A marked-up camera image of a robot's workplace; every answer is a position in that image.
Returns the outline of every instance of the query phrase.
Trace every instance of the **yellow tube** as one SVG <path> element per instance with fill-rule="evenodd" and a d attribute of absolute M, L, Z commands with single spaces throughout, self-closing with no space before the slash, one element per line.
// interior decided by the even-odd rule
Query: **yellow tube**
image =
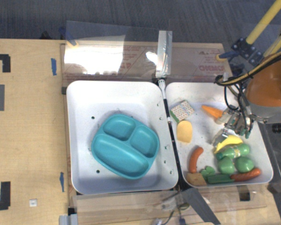
<path fill-rule="evenodd" d="M 263 54 L 264 57 L 267 57 L 268 55 L 272 55 L 276 53 L 281 48 L 281 36 L 279 36 L 276 41 L 265 51 Z"/>
<path fill-rule="evenodd" d="M 281 0 L 276 0 L 273 5 L 269 8 L 263 18 L 256 25 L 254 30 L 246 38 L 248 44 L 253 44 L 256 39 L 260 36 L 267 25 L 272 21 L 272 19 L 277 15 L 281 9 Z"/>

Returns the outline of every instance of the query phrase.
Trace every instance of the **wooden tabletop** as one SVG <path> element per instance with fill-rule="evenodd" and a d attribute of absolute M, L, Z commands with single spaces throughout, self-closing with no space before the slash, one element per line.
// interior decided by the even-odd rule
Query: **wooden tabletop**
<path fill-rule="evenodd" d="M 8 210 L 0 211 L 0 225 L 57 225 L 59 216 L 67 214 L 62 44 L 64 41 L 60 40 L 0 39 L 0 54 L 11 58 L 10 73 L 2 72 L 0 61 L 0 85 L 4 85 L 5 92 L 4 110 L 0 111 L 0 184 L 5 181 L 11 184 L 11 204 Z M 52 59 L 56 60 L 56 75 Z M 222 224 L 281 224 L 272 194 L 266 189 L 259 194 L 262 207 L 237 210 L 227 207 L 215 214 Z M 34 199 L 37 206 L 30 206 L 30 200 Z M 168 224 L 178 224 L 177 219 L 174 217 Z M 202 222 L 193 214 L 185 219 L 188 224 Z M 152 219 L 119 224 L 151 223 Z"/>

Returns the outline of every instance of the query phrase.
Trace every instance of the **teal plate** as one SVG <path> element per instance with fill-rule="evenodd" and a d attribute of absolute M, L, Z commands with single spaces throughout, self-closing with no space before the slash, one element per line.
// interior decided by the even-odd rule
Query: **teal plate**
<path fill-rule="evenodd" d="M 159 150 L 157 134 L 123 114 L 110 116 L 94 136 L 91 151 L 97 162 L 127 179 L 143 177 Z"/>

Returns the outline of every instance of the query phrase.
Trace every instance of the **black corner marker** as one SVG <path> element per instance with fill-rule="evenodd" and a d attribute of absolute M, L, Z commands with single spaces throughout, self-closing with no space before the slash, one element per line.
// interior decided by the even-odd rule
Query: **black corner marker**
<path fill-rule="evenodd" d="M 2 72 L 10 73 L 10 56 L 8 54 L 0 54 L 0 60 L 2 60 Z"/>
<path fill-rule="evenodd" d="M 10 206 L 10 182 L 1 182 L 0 210 L 7 210 Z"/>

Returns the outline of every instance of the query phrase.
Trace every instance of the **toy sausage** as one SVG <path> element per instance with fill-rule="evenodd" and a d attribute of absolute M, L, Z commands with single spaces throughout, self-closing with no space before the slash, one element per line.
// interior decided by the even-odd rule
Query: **toy sausage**
<path fill-rule="evenodd" d="M 249 172 L 233 174 L 230 176 L 230 178 L 234 179 L 235 182 L 241 182 L 241 181 L 247 181 L 256 178 L 260 174 L 261 174 L 261 170 L 259 168 L 254 168 Z"/>
<path fill-rule="evenodd" d="M 199 156 L 203 153 L 204 149 L 201 147 L 198 147 L 191 155 L 191 158 L 189 160 L 188 170 L 190 173 L 196 173 L 197 172 L 197 161 Z"/>

